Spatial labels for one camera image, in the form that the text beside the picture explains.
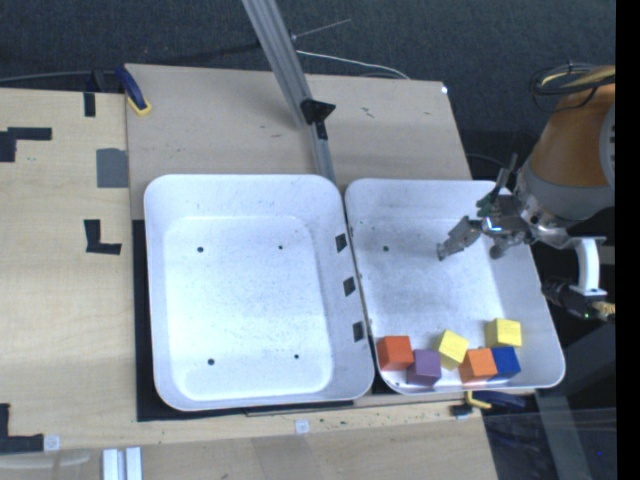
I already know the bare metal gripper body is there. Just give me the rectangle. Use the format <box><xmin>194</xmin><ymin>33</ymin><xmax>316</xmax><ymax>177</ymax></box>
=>
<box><xmin>479</xmin><ymin>193</ymin><xmax>572</xmax><ymax>249</ymax></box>

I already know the white plastic tray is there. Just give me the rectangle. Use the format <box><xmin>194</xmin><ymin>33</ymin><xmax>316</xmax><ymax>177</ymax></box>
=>
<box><xmin>143</xmin><ymin>173</ymin><xmax>376</xmax><ymax>413</ymax></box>
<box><xmin>343</xmin><ymin>177</ymin><xmax>567</xmax><ymax>396</ymax></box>

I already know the yellow cube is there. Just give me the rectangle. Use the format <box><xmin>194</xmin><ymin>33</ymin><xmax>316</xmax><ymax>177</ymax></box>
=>
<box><xmin>483</xmin><ymin>317</ymin><xmax>523</xmax><ymax>350</ymax></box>
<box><xmin>432</xmin><ymin>329</ymin><xmax>471</xmax><ymax>372</ymax></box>

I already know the blue cube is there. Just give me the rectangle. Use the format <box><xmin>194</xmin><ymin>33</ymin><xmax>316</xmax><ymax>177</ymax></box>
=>
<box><xmin>489</xmin><ymin>345</ymin><xmax>523</xmax><ymax>382</ymax></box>

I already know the orange cube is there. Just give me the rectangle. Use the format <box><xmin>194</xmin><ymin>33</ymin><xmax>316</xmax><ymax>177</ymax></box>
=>
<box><xmin>375</xmin><ymin>335</ymin><xmax>416</xmax><ymax>373</ymax></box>
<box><xmin>457</xmin><ymin>347</ymin><xmax>499</xmax><ymax>385</ymax></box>

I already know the purple cube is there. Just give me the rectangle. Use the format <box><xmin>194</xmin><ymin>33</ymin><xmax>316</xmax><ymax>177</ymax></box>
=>
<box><xmin>405</xmin><ymin>348</ymin><xmax>443</xmax><ymax>388</ymax></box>

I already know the pale wood board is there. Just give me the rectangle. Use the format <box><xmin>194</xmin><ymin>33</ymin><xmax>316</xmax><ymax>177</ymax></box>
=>
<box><xmin>123</xmin><ymin>62</ymin><xmax>539</xmax><ymax>423</ymax></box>

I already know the black cylinder on white bracket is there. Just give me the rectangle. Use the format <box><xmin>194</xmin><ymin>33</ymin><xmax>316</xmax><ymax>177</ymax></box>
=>
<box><xmin>541</xmin><ymin>235</ymin><xmax>610</xmax><ymax>322</ymax></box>

